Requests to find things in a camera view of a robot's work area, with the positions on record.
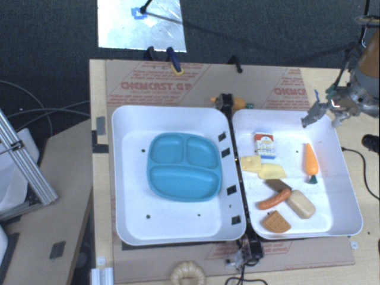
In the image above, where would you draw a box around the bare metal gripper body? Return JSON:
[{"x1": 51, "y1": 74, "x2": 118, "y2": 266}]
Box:
[{"x1": 325, "y1": 83, "x2": 380, "y2": 119}]

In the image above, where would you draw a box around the orange carrot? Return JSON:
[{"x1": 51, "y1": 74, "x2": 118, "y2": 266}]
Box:
[{"x1": 303, "y1": 142, "x2": 319, "y2": 185}]

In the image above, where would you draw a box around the red and white carton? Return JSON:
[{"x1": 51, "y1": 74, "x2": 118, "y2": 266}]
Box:
[{"x1": 253, "y1": 131, "x2": 277, "y2": 160}]

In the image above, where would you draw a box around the brown cardboard board, red print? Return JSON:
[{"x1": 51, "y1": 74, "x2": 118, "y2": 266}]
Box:
[{"x1": 105, "y1": 59, "x2": 356, "y2": 279}]

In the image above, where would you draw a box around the pale yellow wedge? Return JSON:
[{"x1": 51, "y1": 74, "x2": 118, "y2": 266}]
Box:
[{"x1": 257, "y1": 163, "x2": 287, "y2": 181}]

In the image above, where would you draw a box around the brown flat slice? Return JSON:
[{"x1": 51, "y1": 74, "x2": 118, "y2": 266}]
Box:
[{"x1": 264, "y1": 178, "x2": 293, "y2": 194}]

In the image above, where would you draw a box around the yellow cheese slice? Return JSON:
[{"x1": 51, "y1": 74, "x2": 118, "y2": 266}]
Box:
[{"x1": 239, "y1": 154, "x2": 263, "y2": 173}]

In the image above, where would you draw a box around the white plastic tray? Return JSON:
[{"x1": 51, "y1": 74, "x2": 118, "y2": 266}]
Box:
[
  {"x1": 230, "y1": 108, "x2": 364, "y2": 240},
  {"x1": 111, "y1": 104, "x2": 248, "y2": 247}
]

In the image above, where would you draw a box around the beige bread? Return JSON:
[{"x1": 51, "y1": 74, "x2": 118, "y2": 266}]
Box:
[{"x1": 286, "y1": 189, "x2": 316, "y2": 220}]

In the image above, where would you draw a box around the thin black and white rod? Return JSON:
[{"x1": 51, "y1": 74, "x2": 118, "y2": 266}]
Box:
[{"x1": 224, "y1": 105, "x2": 255, "y2": 245}]

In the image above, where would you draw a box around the orange sausage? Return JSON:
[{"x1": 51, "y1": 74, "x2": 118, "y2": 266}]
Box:
[{"x1": 258, "y1": 188, "x2": 292, "y2": 211}]

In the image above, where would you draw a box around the brown waffle biscuit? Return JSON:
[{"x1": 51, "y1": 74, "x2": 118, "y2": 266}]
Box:
[{"x1": 261, "y1": 210, "x2": 292, "y2": 235}]

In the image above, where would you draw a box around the blue divided plate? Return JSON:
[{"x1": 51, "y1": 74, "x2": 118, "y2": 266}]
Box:
[{"x1": 146, "y1": 132, "x2": 223, "y2": 202}]

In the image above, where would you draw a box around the beige doughnut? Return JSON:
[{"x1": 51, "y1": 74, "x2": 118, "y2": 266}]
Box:
[{"x1": 169, "y1": 260, "x2": 207, "y2": 285}]

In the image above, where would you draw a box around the black block with thin wires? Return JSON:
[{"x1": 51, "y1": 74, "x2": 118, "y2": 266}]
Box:
[
  {"x1": 217, "y1": 93, "x2": 235, "y2": 112},
  {"x1": 246, "y1": 238, "x2": 265, "y2": 262}
]

